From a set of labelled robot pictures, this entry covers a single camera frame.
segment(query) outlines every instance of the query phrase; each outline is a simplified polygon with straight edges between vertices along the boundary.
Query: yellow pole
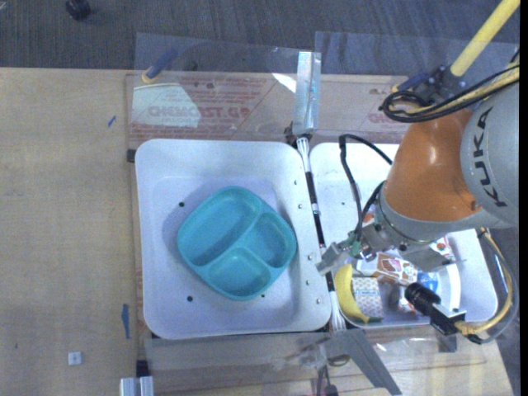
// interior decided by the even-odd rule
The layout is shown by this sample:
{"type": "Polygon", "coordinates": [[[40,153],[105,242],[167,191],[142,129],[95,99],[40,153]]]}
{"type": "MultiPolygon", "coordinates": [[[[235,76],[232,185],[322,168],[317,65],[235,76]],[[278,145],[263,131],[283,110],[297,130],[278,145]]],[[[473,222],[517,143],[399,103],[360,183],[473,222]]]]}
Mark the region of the yellow pole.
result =
{"type": "Polygon", "coordinates": [[[454,76],[461,77],[468,70],[520,4],[521,0],[502,0],[499,3],[458,59],[451,65],[450,71],[454,76]]]}

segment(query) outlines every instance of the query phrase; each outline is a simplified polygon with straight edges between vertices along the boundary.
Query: food package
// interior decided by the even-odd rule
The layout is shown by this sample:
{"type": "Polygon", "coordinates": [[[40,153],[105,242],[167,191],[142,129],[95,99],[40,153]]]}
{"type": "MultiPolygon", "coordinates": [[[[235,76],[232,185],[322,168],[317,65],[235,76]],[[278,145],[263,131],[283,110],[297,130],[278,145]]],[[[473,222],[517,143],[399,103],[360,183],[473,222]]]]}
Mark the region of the food package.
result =
{"type": "Polygon", "coordinates": [[[425,271],[419,270],[417,281],[436,293],[436,289],[438,289],[438,275],[435,272],[426,273],[425,271]]]}
{"type": "Polygon", "coordinates": [[[440,255],[442,255],[446,260],[449,262],[455,262],[455,253],[451,249],[451,246],[449,242],[447,242],[447,238],[444,236],[443,238],[440,238],[433,242],[430,245],[431,249],[437,251],[440,255]]]}
{"type": "Polygon", "coordinates": [[[402,286],[414,283],[418,275],[417,268],[409,261],[383,252],[372,261],[358,260],[356,269],[364,276],[402,286]]]}
{"type": "Polygon", "coordinates": [[[370,321],[380,321],[383,318],[380,286],[373,277],[352,277],[352,295],[360,311],[370,321]]]}

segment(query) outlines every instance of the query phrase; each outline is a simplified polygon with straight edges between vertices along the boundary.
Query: white tray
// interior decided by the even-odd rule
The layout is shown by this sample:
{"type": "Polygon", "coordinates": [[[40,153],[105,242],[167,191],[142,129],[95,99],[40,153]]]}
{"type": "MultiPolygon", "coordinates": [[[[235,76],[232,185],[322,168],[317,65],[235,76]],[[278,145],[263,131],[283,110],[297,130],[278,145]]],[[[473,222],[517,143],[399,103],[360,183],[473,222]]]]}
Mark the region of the white tray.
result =
{"type": "MultiPolygon", "coordinates": [[[[398,145],[381,144],[379,148],[393,158],[398,145]]],[[[389,165],[363,144],[347,144],[346,160],[359,185],[363,206],[372,191],[387,177],[389,165]]],[[[331,242],[341,242],[347,237],[347,233],[356,227],[357,211],[350,184],[341,165],[339,146],[332,143],[315,146],[310,153],[310,162],[325,242],[327,245],[331,242]]],[[[447,308],[467,310],[466,320],[486,321],[497,310],[497,295],[476,233],[467,230],[450,233],[447,238],[457,262],[438,271],[437,293],[447,308]]],[[[384,303],[383,321],[365,325],[362,322],[355,323],[352,318],[347,320],[358,327],[366,328],[429,323],[427,317],[401,313],[390,308],[390,291],[390,285],[380,284],[384,303]]]]}
{"type": "Polygon", "coordinates": [[[315,263],[320,252],[303,163],[279,143],[153,139],[135,155],[143,260],[144,317],[166,339],[324,326],[331,305],[315,263]],[[238,185],[260,196],[295,231],[298,252],[261,297],[228,299],[180,257],[177,230],[205,198],[238,185]]]}

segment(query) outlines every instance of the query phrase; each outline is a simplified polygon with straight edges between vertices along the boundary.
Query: gray carpet floor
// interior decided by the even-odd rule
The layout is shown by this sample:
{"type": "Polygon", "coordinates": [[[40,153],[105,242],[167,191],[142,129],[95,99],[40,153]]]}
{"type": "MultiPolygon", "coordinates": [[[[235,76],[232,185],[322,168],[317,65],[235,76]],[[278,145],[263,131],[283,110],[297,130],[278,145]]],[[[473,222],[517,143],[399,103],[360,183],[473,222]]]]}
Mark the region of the gray carpet floor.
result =
{"type": "MultiPolygon", "coordinates": [[[[136,37],[146,33],[307,50],[317,46],[328,56],[323,67],[329,73],[409,74],[424,54],[435,60],[446,50],[438,50],[439,43],[446,47],[470,40],[501,0],[88,0],[93,14],[80,22],[68,16],[65,1],[0,0],[1,67],[134,68],[136,37]],[[387,45],[370,58],[370,66],[358,63],[361,51],[372,56],[372,36],[382,37],[379,42],[405,37],[415,44],[413,38],[421,37],[415,53],[421,56],[409,60],[398,46],[387,45]],[[342,45],[329,45],[332,40],[342,45]],[[348,65],[340,58],[347,51],[358,56],[348,65]]],[[[495,41],[503,54],[519,44],[519,11],[495,41]]],[[[513,254],[518,272],[518,229],[497,237],[513,254]]],[[[499,339],[516,394],[519,334],[518,318],[499,339]]]]}

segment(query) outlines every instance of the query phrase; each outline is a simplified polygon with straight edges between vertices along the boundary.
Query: plastic container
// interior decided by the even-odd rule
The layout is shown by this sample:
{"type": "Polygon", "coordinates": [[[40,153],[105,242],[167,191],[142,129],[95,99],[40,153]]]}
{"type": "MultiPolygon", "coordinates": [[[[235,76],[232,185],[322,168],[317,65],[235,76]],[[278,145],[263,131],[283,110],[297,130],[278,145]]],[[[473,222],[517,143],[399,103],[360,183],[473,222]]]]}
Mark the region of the plastic container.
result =
{"type": "Polygon", "coordinates": [[[264,200],[227,186],[204,200],[177,232],[188,266],[220,294],[235,300],[261,295],[297,250],[292,228],[264,200]]]}

